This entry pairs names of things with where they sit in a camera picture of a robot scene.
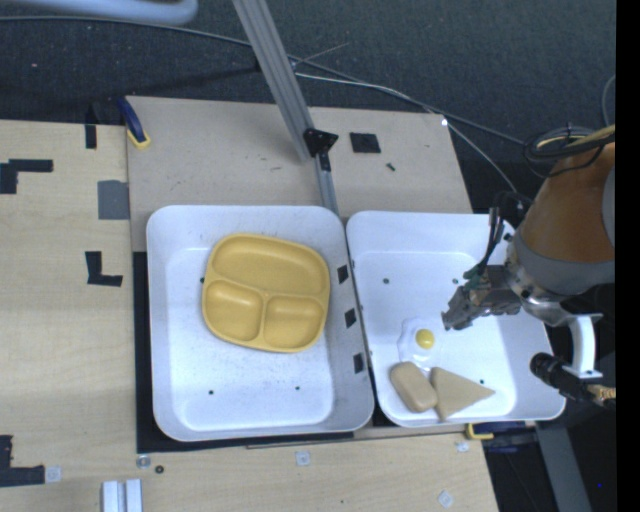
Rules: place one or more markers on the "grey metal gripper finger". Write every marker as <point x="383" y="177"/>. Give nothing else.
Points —
<point x="452" y="320"/>
<point x="461" y="299"/>

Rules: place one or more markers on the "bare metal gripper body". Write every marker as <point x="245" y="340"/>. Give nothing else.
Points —
<point x="500" y="300"/>

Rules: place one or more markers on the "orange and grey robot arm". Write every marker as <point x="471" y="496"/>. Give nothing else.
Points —
<point x="570" y="220"/>

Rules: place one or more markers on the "white and yellow fried egg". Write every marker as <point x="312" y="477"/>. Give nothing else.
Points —
<point x="424" y="339"/>

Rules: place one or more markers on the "white plastic tray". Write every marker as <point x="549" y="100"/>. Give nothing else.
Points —
<point x="415" y="270"/>
<point x="250" y="380"/>

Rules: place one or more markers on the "beige triangular bread slice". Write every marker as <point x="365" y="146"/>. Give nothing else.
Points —
<point x="455" y="392"/>

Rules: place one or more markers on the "beige oblong bread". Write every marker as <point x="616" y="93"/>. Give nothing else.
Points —
<point x="414" y="387"/>

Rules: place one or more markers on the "yellow divided plate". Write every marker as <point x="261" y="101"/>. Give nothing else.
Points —
<point x="265" y="292"/>

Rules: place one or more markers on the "pale wood board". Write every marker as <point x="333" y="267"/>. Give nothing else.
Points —
<point x="225" y="165"/>

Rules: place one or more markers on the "black cylinder on white bracket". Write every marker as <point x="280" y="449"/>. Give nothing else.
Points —
<point x="582" y="345"/>

